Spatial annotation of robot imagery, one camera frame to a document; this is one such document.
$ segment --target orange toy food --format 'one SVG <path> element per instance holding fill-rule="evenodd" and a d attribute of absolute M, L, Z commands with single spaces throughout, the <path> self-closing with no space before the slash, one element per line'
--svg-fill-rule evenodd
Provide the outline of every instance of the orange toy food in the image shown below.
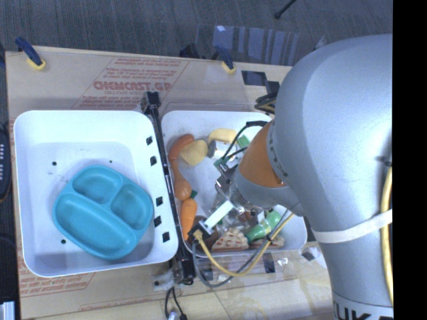
<path fill-rule="evenodd" d="M 172 148 L 169 151 L 167 158 L 169 161 L 174 161 L 178 158 L 179 152 L 191 142 L 194 141 L 194 136 L 191 134 L 185 134 L 181 136 L 175 143 L 172 145 Z"/>
<path fill-rule="evenodd" d="M 193 227 L 196 212 L 197 202 L 193 198 L 188 198 L 182 202 L 179 221 L 181 222 L 182 237 L 184 238 L 184 241 L 187 241 L 188 232 Z"/>
<path fill-rule="evenodd" d="M 175 192 L 175 197 L 180 201 L 188 199 L 191 195 L 191 185 L 189 182 L 182 176 L 178 168 L 178 160 L 173 160 L 171 162 L 171 168 L 173 171 L 174 183 L 173 190 Z"/>

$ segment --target blue clamp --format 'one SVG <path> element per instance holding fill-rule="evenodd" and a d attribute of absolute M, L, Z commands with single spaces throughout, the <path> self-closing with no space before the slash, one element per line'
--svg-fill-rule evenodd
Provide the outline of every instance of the blue clamp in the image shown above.
<path fill-rule="evenodd" d="M 0 43 L 0 67 L 6 69 L 6 57 L 5 57 L 5 48 Z"/>
<path fill-rule="evenodd" d="M 15 43 L 22 51 L 27 54 L 28 64 L 30 64 L 36 70 L 44 69 L 44 67 L 46 66 L 46 62 L 42 60 L 42 58 L 40 58 L 36 50 L 34 50 L 34 47 L 32 47 L 28 41 L 26 41 L 22 37 L 16 37 Z"/>
<path fill-rule="evenodd" d="M 223 60 L 222 67 L 224 70 L 226 70 L 228 73 L 234 73 L 236 71 L 236 67 L 233 64 L 233 59 L 228 50 L 225 47 L 215 45 L 216 48 L 216 54 L 213 55 L 216 57 L 217 54 L 221 55 L 221 58 Z"/>

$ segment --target white label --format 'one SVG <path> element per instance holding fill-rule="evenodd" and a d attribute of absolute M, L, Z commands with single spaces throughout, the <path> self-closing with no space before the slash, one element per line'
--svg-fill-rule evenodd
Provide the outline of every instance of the white label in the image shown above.
<path fill-rule="evenodd" d="M 332 292 L 334 300 L 334 320 L 393 320 L 394 310 L 391 307 L 367 305 L 351 300 Z"/>

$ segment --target blue divided plate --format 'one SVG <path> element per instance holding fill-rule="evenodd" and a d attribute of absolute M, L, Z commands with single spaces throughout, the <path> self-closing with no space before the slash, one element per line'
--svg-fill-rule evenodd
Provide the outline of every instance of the blue divided plate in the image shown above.
<path fill-rule="evenodd" d="M 66 238 L 110 260 L 135 249 L 152 217 L 153 201 L 147 192 L 101 165 L 76 174 L 53 206 L 53 222 Z"/>

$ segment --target gray robot arm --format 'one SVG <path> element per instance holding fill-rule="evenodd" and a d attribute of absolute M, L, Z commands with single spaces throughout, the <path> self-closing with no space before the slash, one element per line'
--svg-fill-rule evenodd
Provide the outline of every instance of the gray robot arm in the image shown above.
<path fill-rule="evenodd" d="M 267 142 L 313 230 L 343 231 L 379 214 L 392 155 L 392 36 L 340 41 L 297 63 Z M 393 319 L 380 231 L 320 245 L 336 318 Z"/>

